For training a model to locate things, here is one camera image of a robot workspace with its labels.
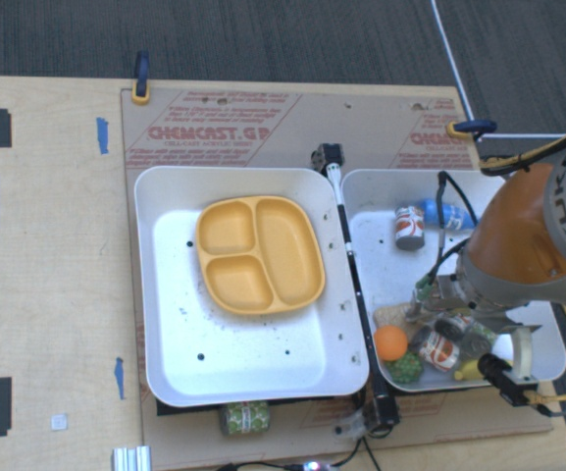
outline blue tape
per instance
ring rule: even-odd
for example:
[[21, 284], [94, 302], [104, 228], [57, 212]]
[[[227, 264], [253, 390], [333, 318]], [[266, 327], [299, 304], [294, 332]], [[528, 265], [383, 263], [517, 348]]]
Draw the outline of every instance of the blue tape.
[[108, 123], [101, 117], [97, 118], [97, 141], [102, 155], [108, 153]]
[[124, 399], [124, 360], [121, 357], [115, 361], [115, 379], [119, 388], [119, 398]]

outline orange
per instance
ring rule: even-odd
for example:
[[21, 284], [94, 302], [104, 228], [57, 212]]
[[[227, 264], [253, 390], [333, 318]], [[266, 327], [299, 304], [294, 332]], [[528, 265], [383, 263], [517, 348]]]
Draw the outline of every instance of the orange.
[[409, 341], [407, 334], [395, 325], [384, 325], [374, 332], [374, 345], [377, 355], [383, 361], [395, 361], [404, 356]]

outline blue bottle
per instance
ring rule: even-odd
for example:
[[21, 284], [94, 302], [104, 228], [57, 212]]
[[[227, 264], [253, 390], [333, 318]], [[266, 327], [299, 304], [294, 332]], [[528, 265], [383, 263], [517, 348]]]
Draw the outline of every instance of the blue bottle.
[[[447, 230], [463, 231], [475, 228], [468, 210], [452, 204], [442, 204], [442, 206], [443, 222]], [[437, 205], [434, 199], [425, 199], [418, 203], [418, 207], [424, 211], [424, 221], [427, 225], [439, 225]]]

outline tin can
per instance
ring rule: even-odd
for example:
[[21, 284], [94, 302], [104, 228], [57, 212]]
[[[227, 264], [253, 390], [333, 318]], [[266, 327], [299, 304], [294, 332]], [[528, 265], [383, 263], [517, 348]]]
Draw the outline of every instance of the tin can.
[[412, 340], [416, 352], [427, 363], [441, 372], [449, 372], [459, 362], [459, 345], [427, 327]]
[[396, 246], [413, 251], [424, 246], [424, 212], [417, 206], [396, 209]]
[[480, 323], [475, 323], [459, 344], [462, 356], [468, 359], [479, 359], [484, 354], [491, 352], [495, 341], [496, 335], [492, 330]]
[[220, 429], [224, 435], [265, 433], [270, 428], [267, 401], [227, 403], [220, 407]]
[[445, 314], [440, 316], [434, 324], [435, 331], [449, 340], [460, 341], [465, 336], [473, 320], [464, 314]]

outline soda can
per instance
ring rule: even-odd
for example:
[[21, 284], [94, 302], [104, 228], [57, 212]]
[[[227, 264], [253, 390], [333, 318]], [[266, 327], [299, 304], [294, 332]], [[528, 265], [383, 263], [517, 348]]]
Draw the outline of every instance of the soda can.
[[424, 212], [417, 206], [396, 209], [396, 246], [413, 251], [424, 246]]

